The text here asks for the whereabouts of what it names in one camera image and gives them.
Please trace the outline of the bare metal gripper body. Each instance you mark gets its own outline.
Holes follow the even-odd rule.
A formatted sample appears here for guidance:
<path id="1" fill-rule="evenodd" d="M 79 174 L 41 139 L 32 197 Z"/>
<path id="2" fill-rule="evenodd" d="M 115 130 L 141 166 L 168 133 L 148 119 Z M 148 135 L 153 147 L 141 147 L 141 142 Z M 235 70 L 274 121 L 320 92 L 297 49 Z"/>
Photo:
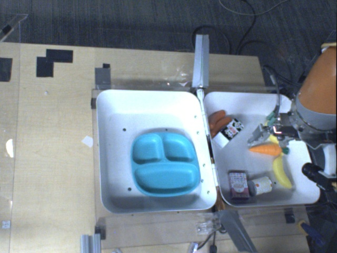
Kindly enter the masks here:
<path id="1" fill-rule="evenodd" d="M 269 120 L 270 133 L 279 141 L 302 140 L 307 124 L 295 112 L 279 113 Z"/>

